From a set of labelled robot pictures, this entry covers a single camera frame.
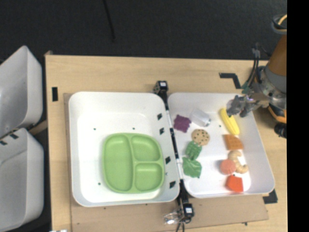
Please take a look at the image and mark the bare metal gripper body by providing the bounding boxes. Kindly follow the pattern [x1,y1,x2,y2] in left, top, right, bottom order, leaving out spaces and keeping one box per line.
[248,81,287,109]

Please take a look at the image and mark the yellow banana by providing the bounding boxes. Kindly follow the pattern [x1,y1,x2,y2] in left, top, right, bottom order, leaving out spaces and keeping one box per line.
[219,107,240,136]

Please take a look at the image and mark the clear plastic bottle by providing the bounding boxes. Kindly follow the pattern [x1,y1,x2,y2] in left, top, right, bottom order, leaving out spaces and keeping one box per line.
[189,108,211,128]

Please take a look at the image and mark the orange waffle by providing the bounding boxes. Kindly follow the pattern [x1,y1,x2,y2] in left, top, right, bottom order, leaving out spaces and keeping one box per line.
[222,134,244,151]

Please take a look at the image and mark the brown chocolate chip biscuit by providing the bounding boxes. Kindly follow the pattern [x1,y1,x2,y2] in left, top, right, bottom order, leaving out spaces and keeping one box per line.
[191,129,211,147]

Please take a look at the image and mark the white plastic tray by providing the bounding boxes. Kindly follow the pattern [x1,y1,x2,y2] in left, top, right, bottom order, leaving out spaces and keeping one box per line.
[68,91,181,208]
[167,92,276,199]

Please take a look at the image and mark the purple grapes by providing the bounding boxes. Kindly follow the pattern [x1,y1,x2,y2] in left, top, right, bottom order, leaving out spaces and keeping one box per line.
[173,114,192,133]

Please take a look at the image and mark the beige croissant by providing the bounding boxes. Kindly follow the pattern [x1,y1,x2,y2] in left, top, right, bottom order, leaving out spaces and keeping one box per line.
[227,149,249,174]

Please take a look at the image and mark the green broccoli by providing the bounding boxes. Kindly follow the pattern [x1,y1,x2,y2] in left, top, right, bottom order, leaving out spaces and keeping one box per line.
[185,140,203,160]

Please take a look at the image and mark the pink doughnut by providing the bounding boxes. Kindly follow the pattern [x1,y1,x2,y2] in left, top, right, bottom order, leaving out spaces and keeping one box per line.
[219,159,237,175]

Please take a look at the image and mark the thin black and white rod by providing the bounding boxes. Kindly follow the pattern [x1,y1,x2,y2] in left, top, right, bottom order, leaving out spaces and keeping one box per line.
[161,90,187,203]

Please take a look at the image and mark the green lettuce leaf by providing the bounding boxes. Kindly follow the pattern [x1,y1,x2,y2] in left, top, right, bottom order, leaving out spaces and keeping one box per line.
[181,156,203,179]

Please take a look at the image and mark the orange carton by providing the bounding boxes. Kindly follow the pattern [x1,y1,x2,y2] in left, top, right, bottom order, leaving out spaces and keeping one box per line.
[225,174,244,193]

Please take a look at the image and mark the green divided plate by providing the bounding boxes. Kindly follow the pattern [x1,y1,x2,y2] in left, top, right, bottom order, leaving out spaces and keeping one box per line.
[102,132,166,194]

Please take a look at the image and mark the black block with thin wires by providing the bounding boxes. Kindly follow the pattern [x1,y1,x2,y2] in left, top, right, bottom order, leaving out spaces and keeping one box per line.
[153,80,169,94]
[181,203,195,218]

